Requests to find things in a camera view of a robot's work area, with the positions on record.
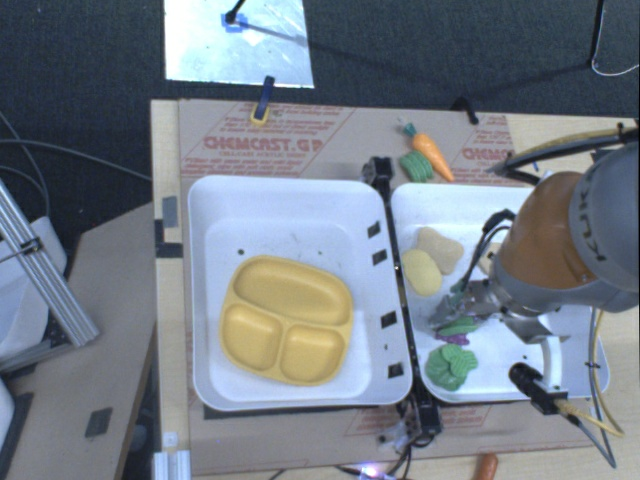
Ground yellow toy potato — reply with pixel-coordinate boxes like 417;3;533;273
401;248;444;298

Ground black cylinder on white bracket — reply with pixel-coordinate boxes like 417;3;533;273
508;335;572;417

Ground white plastic tray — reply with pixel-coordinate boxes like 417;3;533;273
186;174;415;413
389;182;612;404

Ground yellow divided plate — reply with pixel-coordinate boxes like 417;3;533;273
218;254;356;388

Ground orange carrot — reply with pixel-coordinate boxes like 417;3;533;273
401;122;456;184

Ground orange sausage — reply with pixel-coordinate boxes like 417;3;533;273
473;452;500;480

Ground beige toy biscuit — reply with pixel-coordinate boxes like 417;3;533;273
415;225;465;276

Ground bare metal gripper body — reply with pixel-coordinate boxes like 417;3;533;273
463;278;521;320

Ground brown cardboard board red print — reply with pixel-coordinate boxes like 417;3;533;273
177;98;640;475

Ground green toy lettuce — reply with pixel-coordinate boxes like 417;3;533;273
425;343;478;393

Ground purple grapes with green leaf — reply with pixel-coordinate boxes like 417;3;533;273
433;316;484;347

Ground thin black rod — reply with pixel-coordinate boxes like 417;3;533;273
379;175;432;412

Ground green ribbed toy vegetable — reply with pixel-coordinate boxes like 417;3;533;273
398;149;435;185

